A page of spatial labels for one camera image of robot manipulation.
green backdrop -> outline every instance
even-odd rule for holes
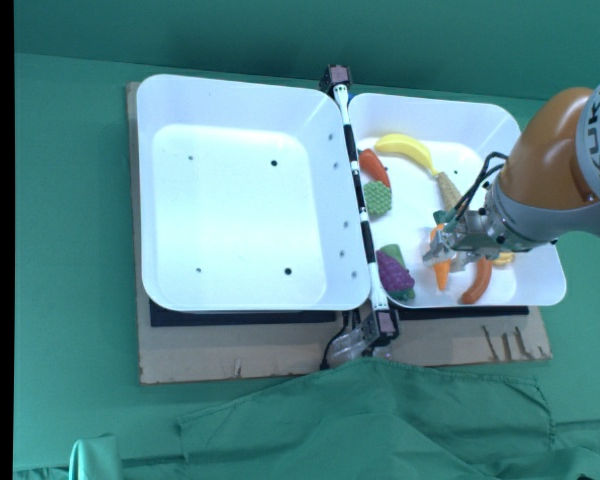
[[[600,0],[14,0],[15,47],[527,98],[600,81]]]

toy carrot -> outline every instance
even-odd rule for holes
[[[462,294],[460,302],[463,304],[474,304],[486,291],[491,281],[491,271],[493,264],[488,259],[482,257],[476,264],[476,278],[469,289]]]
[[[442,229],[444,224],[438,224],[431,230],[429,234],[429,240],[433,240],[433,236],[436,234],[438,229]],[[440,261],[433,265],[433,271],[436,273],[436,283],[440,291],[444,290],[447,286],[447,279],[449,278],[449,271],[451,270],[451,259]]]
[[[366,172],[376,181],[381,181],[388,188],[391,188],[389,175],[378,158],[378,155],[372,149],[365,149],[358,154],[358,163],[360,169]]]

green fabric drape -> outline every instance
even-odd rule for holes
[[[182,461],[123,465],[105,435],[78,441],[68,475],[48,478],[600,480],[600,447],[556,438],[532,379],[365,358],[177,423]]]

toy fruit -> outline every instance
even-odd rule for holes
[[[387,294],[401,302],[415,297],[415,280],[404,265],[400,247],[391,244],[376,251],[380,282]]]
[[[391,189],[381,181],[370,181],[362,187],[369,215],[384,215],[391,210]]]
[[[378,158],[378,155],[375,154],[373,149],[365,149],[361,151],[358,154],[358,163],[360,164],[360,169],[371,176],[371,178],[376,181],[381,181],[387,186],[387,188],[391,188],[389,175],[387,174],[384,165],[382,165],[382,162]]]
[[[429,235],[429,239],[433,240],[433,236],[436,231],[442,229],[444,224],[438,224],[435,228],[431,230],[431,234]],[[447,280],[449,279],[449,272],[451,271],[451,259],[439,261],[438,263],[434,263],[433,271],[436,273],[436,284],[438,285],[438,289],[440,291],[444,290],[447,286]]]
[[[502,251],[500,254],[498,254],[498,257],[495,260],[493,260],[492,263],[496,267],[502,267],[507,263],[511,263],[513,261],[514,256],[515,253],[513,252]]]
[[[402,133],[383,135],[375,143],[374,148],[382,153],[401,153],[429,170],[433,176],[438,174],[438,171],[433,167],[429,148],[409,135]]]
[[[451,181],[446,172],[441,171],[436,176],[438,181],[438,188],[440,189],[440,195],[442,196],[442,205],[445,212],[451,210],[460,198],[462,194],[456,187],[456,184]]]
[[[491,281],[491,272],[493,264],[487,258],[480,258],[476,263],[476,277],[473,284],[462,294],[460,302],[462,304],[474,304],[482,294],[487,290],[489,281]]]

white tray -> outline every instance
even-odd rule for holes
[[[508,154],[520,134],[513,117],[490,104],[361,94],[351,100],[349,114],[358,149],[373,148],[387,133],[410,135],[429,147],[434,167],[446,172],[461,193],[475,180],[486,155],[492,151]],[[404,307],[459,305],[460,296],[473,282],[475,265],[451,273],[441,292],[433,270],[422,263],[435,226],[433,212],[442,208],[435,179],[402,155],[377,154],[388,169],[392,209],[372,218],[371,230],[376,249],[392,243],[400,246],[416,281],[416,297]],[[483,202],[481,190],[471,207],[478,209]],[[489,287],[475,305],[549,306],[558,303],[565,292],[557,250],[547,245],[516,254],[505,267],[494,267]]]
[[[325,94],[157,75],[137,92],[142,280],[178,311],[347,310],[369,294]]]

